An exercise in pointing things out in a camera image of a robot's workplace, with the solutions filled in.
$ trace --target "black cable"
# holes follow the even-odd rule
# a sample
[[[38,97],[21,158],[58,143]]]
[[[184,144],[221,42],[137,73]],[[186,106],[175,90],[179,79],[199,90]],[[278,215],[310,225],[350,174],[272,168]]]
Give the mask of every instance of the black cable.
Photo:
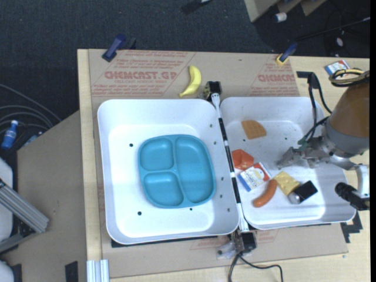
[[[317,124],[317,109],[316,109],[316,104],[315,104],[315,100],[313,97],[312,83],[311,83],[312,74],[313,73],[311,73],[308,76],[308,92],[310,94],[310,99],[311,99],[311,104],[312,104],[313,126],[311,129],[311,136],[307,142],[311,141],[311,139],[313,138],[313,135],[315,134],[315,131],[316,131],[316,124]]]
[[[39,107],[42,108],[43,110],[45,110],[45,111],[47,111],[48,113],[50,113],[50,114],[51,114],[53,117],[55,117],[59,122],[62,121],[62,119],[59,118],[55,113],[53,113],[52,111],[50,111],[49,109],[47,109],[45,106],[41,105],[39,102],[36,102],[35,100],[33,100],[33,99],[27,97],[26,95],[22,94],[21,92],[18,92],[17,90],[14,90],[14,89],[12,89],[12,88],[10,88],[10,87],[8,87],[8,86],[5,86],[5,85],[3,85],[3,84],[1,84],[1,83],[0,83],[0,87],[6,89],[6,90],[8,90],[8,91],[11,91],[11,92],[13,92],[13,93],[15,93],[15,94],[21,96],[22,98],[24,98],[24,99],[26,99],[26,100],[28,100],[28,101],[30,101],[30,102],[36,104],[37,106],[39,106]]]
[[[0,118],[0,122],[2,122],[6,118],[15,117],[15,116],[30,116],[30,117],[34,117],[34,118],[37,118],[40,121],[42,121],[48,128],[52,127],[52,126],[49,125],[49,123],[43,117],[40,117],[39,115],[34,114],[34,113],[30,113],[30,112],[15,112],[15,113],[7,114],[7,115],[5,115],[5,116],[3,116],[3,117]]]
[[[34,124],[34,123],[24,123],[22,121],[19,121],[18,122],[18,126],[20,127],[24,127],[25,129],[27,129],[28,127],[36,127],[38,129],[43,129],[43,130],[49,130],[48,127],[44,126],[44,125],[38,125],[38,124]],[[3,133],[5,133],[9,128],[7,127],[6,129],[2,129],[0,130],[0,135],[2,135]]]
[[[320,94],[321,102],[323,103],[323,106],[324,106],[325,110],[327,110],[328,113],[331,114],[331,109],[327,106],[327,104],[326,104],[326,102],[324,100],[323,90],[321,88],[320,82],[318,81],[318,78],[316,78],[316,80],[317,80],[317,87],[318,87],[318,92]]]
[[[311,33],[309,35],[301,36],[300,38],[295,39],[295,41],[302,41],[302,40],[312,38],[312,37],[317,36],[317,35],[322,35],[324,33],[330,32],[330,31],[336,31],[338,29],[353,26],[353,25],[356,25],[356,24],[359,24],[359,23],[370,21],[370,20],[371,20],[371,17],[369,16],[369,17],[363,18],[362,20],[355,21],[355,22],[352,22],[352,23],[349,23],[349,24],[345,24],[345,25],[341,25],[341,26],[338,26],[338,27],[335,27],[335,28],[330,28],[330,29],[327,29],[327,30]]]
[[[230,270],[229,270],[229,282],[232,282],[231,276],[232,276],[232,274],[233,274],[234,267],[235,267],[235,265],[236,265],[236,263],[237,263],[239,257],[240,257],[240,254],[237,254],[237,255],[234,257],[234,259],[233,259],[233,261],[232,261],[232,263],[231,263],[231,265],[230,265]]]
[[[38,110],[36,110],[34,108],[29,108],[28,106],[22,106],[22,105],[10,105],[10,106],[2,106],[2,107],[0,107],[0,110],[3,110],[3,109],[26,109],[26,110],[31,110],[31,111],[37,113],[40,117],[42,117],[45,120],[45,123],[47,123],[49,127],[53,126],[51,120],[49,120],[47,118],[47,116],[45,116],[42,112],[40,112],[40,111],[38,111]]]
[[[244,259],[243,256],[241,255],[241,253],[237,254],[237,255],[234,257],[234,259],[233,259],[233,261],[232,261],[232,263],[231,263],[231,265],[230,265],[229,279],[228,279],[229,282],[232,282],[232,278],[231,278],[231,276],[232,276],[232,274],[233,274],[233,271],[234,271],[235,265],[236,265],[236,263],[237,263],[237,261],[238,261],[239,258],[242,259],[242,260],[243,260],[246,264],[248,264],[249,266],[252,266],[252,267],[254,267],[254,268],[257,268],[258,270],[267,270],[267,269],[269,269],[269,268],[277,267],[277,268],[280,270],[281,282],[283,282],[283,271],[282,271],[281,266],[279,266],[278,264],[273,264],[273,265],[270,265],[270,266],[255,266],[254,264],[252,264],[252,263],[248,262],[246,259]]]
[[[19,140],[23,137],[23,135],[26,133],[27,129],[24,129],[20,135],[17,135],[17,138],[14,140],[13,145],[18,144]]]
[[[246,259],[244,259],[242,256],[239,256],[239,257],[245,263],[247,263],[249,266],[252,266],[252,267],[257,268],[259,270],[267,270],[268,268],[278,267],[278,269],[280,270],[280,274],[281,274],[281,282],[283,282],[283,271],[282,271],[281,266],[279,266],[278,264],[273,264],[271,266],[255,266],[254,264],[252,264],[252,263],[248,262]]]
[[[328,120],[329,116],[325,117],[324,119],[321,119],[319,122],[316,123],[316,127],[319,126],[319,125],[323,125],[327,120]],[[304,138],[307,138],[309,136],[309,134],[312,132],[313,130],[313,127],[311,127],[311,129],[308,131],[308,133],[306,133],[304,135]]]
[[[10,125],[12,121],[13,120],[6,120],[6,121],[3,121],[3,122],[0,122],[0,126],[2,126],[2,125]]]
[[[349,17],[349,19],[353,19],[353,20],[359,20],[361,19],[362,17],[364,17],[364,14],[360,13],[359,14],[359,11],[361,10],[361,7],[358,8],[355,12],[350,12],[349,10],[347,9],[342,9],[340,7],[338,7],[338,5],[336,3],[334,3],[332,0],[328,0],[332,3],[333,7],[337,10],[337,12],[339,13],[339,17],[338,17],[338,28],[339,28],[339,37],[342,39],[343,36],[346,36],[346,34],[352,34],[352,35],[355,35],[359,38],[366,38],[366,43],[370,43],[370,40],[369,40],[369,36],[367,36],[366,34],[361,34],[361,33],[358,33],[357,31],[355,31],[354,28],[350,27],[350,26],[346,26],[346,23],[348,20],[345,20],[346,17]],[[370,21],[370,16],[369,17],[366,17],[366,18],[363,18],[362,20],[360,20],[359,22],[369,22]],[[343,46],[338,46],[339,49],[341,49],[341,51],[344,51],[347,56],[351,56],[352,53],[347,49],[347,47],[345,45]],[[334,52],[334,51],[329,51],[327,49],[327,45],[325,44],[325,50],[327,52],[327,55],[328,56],[332,56],[331,52]]]
[[[324,25],[324,29],[328,29],[329,25],[333,22],[333,19],[332,17],[337,13],[341,13],[341,11],[338,9],[338,10],[334,10],[332,11],[332,13],[329,14],[329,16],[327,17],[327,19],[325,20],[325,25]],[[330,47],[330,45],[328,44],[328,35],[327,33],[324,33],[323,34],[323,44],[324,44],[324,49],[325,49],[325,55],[326,56],[332,56],[332,49]]]

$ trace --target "blue clamp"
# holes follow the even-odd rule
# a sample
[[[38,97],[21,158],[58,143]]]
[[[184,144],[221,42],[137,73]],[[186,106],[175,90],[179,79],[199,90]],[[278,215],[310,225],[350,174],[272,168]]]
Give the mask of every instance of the blue clamp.
[[[112,59],[116,56],[116,50],[123,48],[125,40],[126,37],[119,33],[111,44],[111,47],[102,55],[102,58],[108,62],[112,61]]]

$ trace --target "sausage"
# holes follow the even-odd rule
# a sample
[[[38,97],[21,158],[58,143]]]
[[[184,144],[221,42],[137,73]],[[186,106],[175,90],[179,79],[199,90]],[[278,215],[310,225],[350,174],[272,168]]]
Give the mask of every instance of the sausage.
[[[267,202],[271,200],[277,190],[278,183],[276,180],[272,179],[268,183],[265,193],[259,198],[253,201],[253,206],[256,208],[264,206]]]

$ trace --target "cardboard surface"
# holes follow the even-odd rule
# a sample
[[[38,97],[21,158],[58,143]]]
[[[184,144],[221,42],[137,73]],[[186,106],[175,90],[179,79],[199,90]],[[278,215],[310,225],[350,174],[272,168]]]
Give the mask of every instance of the cardboard surface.
[[[65,282],[65,266],[77,261],[79,281],[86,281],[79,112],[18,152],[18,192],[49,224],[2,259],[21,264],[23,282]]]
[[[119,51],[117,57],[108,63],[101,57],[104,52],[102,49],[89,50],[89,67],[102,257],[109,260],[111,278],[229,265],[231,260],[218,260],[216,256],[216,248],[228,240],[227,236],[112,247],[105,223],[96,112],[107,99],[179,98],[178,93],[190,80],[189,65],[200,69],[203,81],[195,95],[182,99],[197,98],[210,80],[221,82],[222,99],[231,96],[298,96],[290,64],[279,67],[274,61],[276,55],[157,51]],[[340,224],[254,233],[258,248],[252,253],[251,262],[347,251]]]

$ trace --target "black wire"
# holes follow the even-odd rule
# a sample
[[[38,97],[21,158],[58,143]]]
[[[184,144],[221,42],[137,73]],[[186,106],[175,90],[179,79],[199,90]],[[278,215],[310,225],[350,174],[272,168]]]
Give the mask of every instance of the black wire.
[[[359,23],[367,22],[368,20],[370,20],[370,17],[366,17],[362,20],[355,21],[355,22],[345,24],[345,25],[341,25],[341,26],[338,26],[338,27],[330,28],[330,29],[327,29],[327,30],[324,30],[324,31],[318,31],[318,32],[312,33],[310,35],[301,36],[300,38],[295,39],[295,41],[302,41],[302,40],[312,38],[312,37],[317,36],[317,35],[321,35],[321,34],[330,32],[330,31],[336,31],[336,30],[342,29],[344,27],[349,27],[349,26],[353,26],[353,25],[356,25],[356,24],[359,24]]]
[[[280,270],[280,274],[281,274],[281,282],[283,282],[283,271],[282,271],[281,266],[279,266],[278,264],[273,264],[271,266],[255,266],[254,264],[252,264],[252,263],[248,262],[246,259],[244,259],[242,256],[239,256],[239,257],[245,263],[247,263],[249,266],[252,266],[252,267],[257,268],[259,270],[267,270],[268,268],[278,267],[278,269]]]
[[[59,117],[58,117],[55,113],[53,113],[51,110],[47,109],[44,105],[41,105],[39,102],[36,102],[35,100],[33,100],[33,99],[27,97],[26,95],[22,94],[21,92],[18,92],[17,90],[14,90],[14,89],[12,89],[11,87],[5,86],[5,85],[3,85],[3,84],[1,84],[1,83],[0,83],[0,87],[1,87],[1,88],[4,88],[4,89],[6,89],[6,90],[8,90],[8,91],[10,91],[10,92],[13,92],[14,94],[17,94],[18,96],[20,96],[20,97],[22,97],[22,98],[24,98],[24,99],[26,99],[26,100],[28,100],[28,101],[30,101],[30,102],[36,104],[37,106],[39,106],[39,107],[42,108],[43,110],[45,110],[45,111],[47,111],[48,113],[50,113],[50,114],[51,114],[53,117],[55,117],[59,122],[62,121],[61,118],[59,118]]]
[[[236,265],[236,263],[237,263],[237,261],[238,261],[239,258],[242,259],[242,260],[243,260],[246,264],[248,264],[249,266],[252,266],[252,267],[257,268],[257,269],[259,269],[259,270],[267,270],[268,268],[278,267],[279,270],[280,270],[281,282],[283,282],[283,271],[282,271],[281,266],[279,266],[278,264],[273,264],[273,265],[271,265],[271,266],[255,266],[254,264],[252,264],[252,263],[248,262],[246,259],[244,259],[243,256],[241,255],[241,253],[237,254],[237,255],[234,257],[234,259],[233,259],[233,261],[232,261],[232,263],[231,263],[231,265],[230,265],[230,270],[229,270],[229,282],[232,282],[231,276],[232,276],[232,273],[233,273],[234,267],[235,267],[235,265]]]
[[[15,117],[15,116],[30,116],[33,118],[37,118],[40,121],[42,121],[48,128],[52,128],[52,126],[50,126],[49,123],[43,117],[40,117],[39,115],[30,113],[30,112],[15,112],[15,113],[7,114],[0,118],[0,122],[2,122],[6,118]]]
[[[19,142],[19,140],[23,137],[23,135],[24,135],[25,133],[26,133],[26,129],[24,129],[20,135],[17,135],[17,138],[14,140],[12,146],[13,146],[13,145],[16,145],[16,144]]]
[[[319,125],[323,125],[327,120],[328,120],[329,116],[328,117],[325,117],[324,119],[321,119],[319,122],[316,123],[316,127],[319,126]],[[313,130],[313,127],[311,127],[311,129],[308,131],[308,133],[306,133],[304,135],[305,138],[307,138],[309,136],[309,134],[312,132]]]
[[[234,257],[234,259],[233,259],[233,261],[232,261],[232,263],[231,263],[231,265],[230,265],[230,270],[229,270],[229,282],[232,282],[231,276],[232,276],[232,274],[233,274],[234,267],[235,267],[235,265],[236,265],[236,263],[237,263],[239,257],[240,257],[240,254],[237,254],[237,255]]]
[[[316,78],[316,80],[317,80],[318,92],[320,93],[321,102],[323,103],[323,106],[328,111],[328,113],[331,114],[331,109],[325,103],[324,95],[323,95],[323,90],[321,88],[320,82],[318,81],[318,78]]]
[[[6,121],[3,121],[3,122],[0,122],[0,126],[2,125],[10,125],[10,123],[12,122],[13,120],[6,120]]]
[[[316,104],[315,104],[315,100],[314,100],[314,97],[313,97],[312,84],[311,83],[309,83],[308,91],[310,93],[310,99],[311,99],[312,110],[313,110],[313,114],[312,114],[313,115],[313,127],[311,129],[311,136],[310,136],[310,138],[308,139],[307,142],[311,141],[311,139],[313,138],[313,135],[315,134],[316,126],[317,126],[317,109],[316,109]]]
[[[339,9],[335,9],[335,10],[332,11],[332,13],[329,14],[327,19],[325,20],[325,26],[324,26],[325,30],[328,29],[329,23],[331,23],[333,21],[332,17],[335,15],[336,12],[341,13],[341,11]],[[323,44],[324,44],[324,49],[325,49],[326,55],[330,56],[331,55],[331,49],[328,46],[327,37],[328,37],[327,33],[324,33],[323,34]]]
[[[28,127],[36,127],[36,128],[38,128],[38,129],[49,130],[48,127],[43,126],[43,125],[38,125],[38,124],[34,124],[34,123],[24,123],[24,122],[22,122],[22,121],[19,121],[19,122],[18,122],[18,126],[20,126],[20,127],[24,127],[25,129],[27,129]],[[0,135],[3,134],[3,133],[5,133],[8,129],[9,129],[9,128],[7,127],[6,129],[2,129],[2,130],[0,130]]]
[[[38,111],[38,110],[36,110],[34,108],[29,108],[28,106],[22,106],[22,105],[10,105],[10,106],[2,106],[2,107],[0,107],[0,110],[4,110],[4,109],[26,109],[26,110],[31,110],[31,111],[37,113],[40,117],[42,117],[45,120],[45,123],[47,123],[49,127],[53,126],[51,120],[49,120],[42,112],[40,112],[40,111]]]

